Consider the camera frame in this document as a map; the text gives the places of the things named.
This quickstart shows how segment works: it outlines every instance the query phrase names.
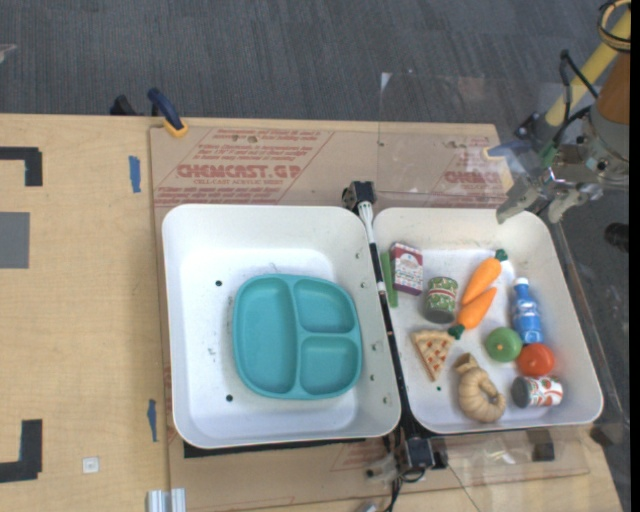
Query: blue water bottle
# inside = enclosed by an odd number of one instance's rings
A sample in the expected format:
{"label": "blue water bottle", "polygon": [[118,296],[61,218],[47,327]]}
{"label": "blue water bottle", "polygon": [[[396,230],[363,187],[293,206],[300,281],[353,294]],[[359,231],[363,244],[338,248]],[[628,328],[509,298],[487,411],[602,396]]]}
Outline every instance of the blue water bottle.
{"label": "blue water bottle", "polygon": [[519,277],[513,282],[516,292],[511,310],[514,330],[524,343],[540,343],[544,341],[538,304],[529,295],[529,280]]}

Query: toy pizza slice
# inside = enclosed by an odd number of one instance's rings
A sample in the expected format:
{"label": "toy pizza slice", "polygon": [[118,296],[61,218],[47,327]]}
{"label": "toy pizza slice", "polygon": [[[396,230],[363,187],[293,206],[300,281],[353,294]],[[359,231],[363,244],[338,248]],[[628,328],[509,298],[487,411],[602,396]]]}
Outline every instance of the toy pizza slice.
{"label": "toy pizza slice", "polygon": [[411,341],[420,354],[429,378],[435,382],[442,373],[454,337],[446,331],[425,330],[411,333]]}

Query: dark gray carpet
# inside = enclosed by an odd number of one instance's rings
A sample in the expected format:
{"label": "dark gray carpet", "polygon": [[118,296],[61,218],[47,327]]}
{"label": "dark gray carpet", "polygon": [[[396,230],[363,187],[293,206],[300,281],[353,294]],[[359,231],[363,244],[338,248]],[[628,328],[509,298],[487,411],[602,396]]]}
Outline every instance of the dark gray carpet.
{"label": "dark gray carpet", "polygon": [[[561,50],[581,65],[596,48],[601,3],[0,0],[0,45],[17,45],[0,112],[108,115],[124,94],[149,114],[158,87],[185,116],[492,122],[504,138],[555,100]],[[409,77],[411,102],[387,91],[381,109],[383,72]],[[565,218],[594,359],[610,368],[601,437],[630,510],[629,257],[604,241],[611,222],[628,223],[627,194]]]}

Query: white tray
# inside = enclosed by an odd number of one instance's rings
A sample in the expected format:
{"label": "white tray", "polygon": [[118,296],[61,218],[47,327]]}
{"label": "white tray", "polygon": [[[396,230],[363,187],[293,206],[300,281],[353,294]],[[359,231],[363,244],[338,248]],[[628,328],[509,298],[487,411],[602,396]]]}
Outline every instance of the white tray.
{"label": "white tray", "polygon": [[[400,400],[362,222],[337,207],[185,205],[162,225],[173,417],[201,448],[379,437]],[[235,369],[233,301],[266,273],[328,279],[354,300],[362,372],[345,394],[281,400],[248,389]]]}
{"label": "white tray", "polygon": [[[590,423],[601,413],[603,396],[569,290],[551,239],[542,220],[524,212],[498,224],[494,210],[390,208],[374,220],[379,250],[396,241],[423,251],[425,283],[431,277],[456,279],[464,290],[480,261],[505,249],[509,259],[496,281],[498,293],[484,321],[465,331],[450,349],[440,378],[431,382],[411,344],[409,334],[420,329],[446,329],[429,323],[422,315],[424,297],[398,293],[397,308],[391,308],[393,329],[400,352],[409,404],[414,417],[427,429],[440,434],[481,432],[513,428],[548,427]],[[529,278],[539,301],[546,343],[556,356],[553,371],[564,383],[564,398],[556,407],[520,409],[510,397],[515,363],[489,358],[483,341],[496,327],[509,326],[511,285],[515,277]],[[500,421],[483,424],[464,416],[457,404],[459,376],[451,369],[456,358],[471,352],[507,397],[507,410]]]}

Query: white square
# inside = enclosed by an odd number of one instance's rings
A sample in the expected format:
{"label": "white square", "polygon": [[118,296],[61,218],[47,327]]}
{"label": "white square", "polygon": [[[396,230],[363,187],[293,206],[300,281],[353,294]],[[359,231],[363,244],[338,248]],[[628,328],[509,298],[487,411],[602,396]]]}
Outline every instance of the white square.
{"label": "white square", "polygon": [[97,473],[100,471],[100,457],[85,457],[82,459],[83,473]]}

